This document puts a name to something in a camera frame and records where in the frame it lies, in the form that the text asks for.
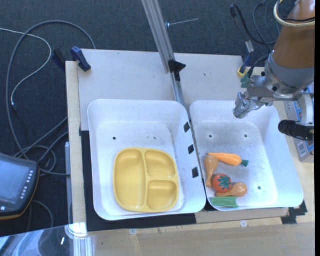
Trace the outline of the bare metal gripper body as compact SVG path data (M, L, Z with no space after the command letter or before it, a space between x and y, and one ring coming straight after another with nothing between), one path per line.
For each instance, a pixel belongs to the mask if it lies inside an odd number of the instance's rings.
M302 96L302 88L289 85L272 74L246 74L241 79L241 87L246 89L244 98L257 104L270 105L274 101L297 101Z

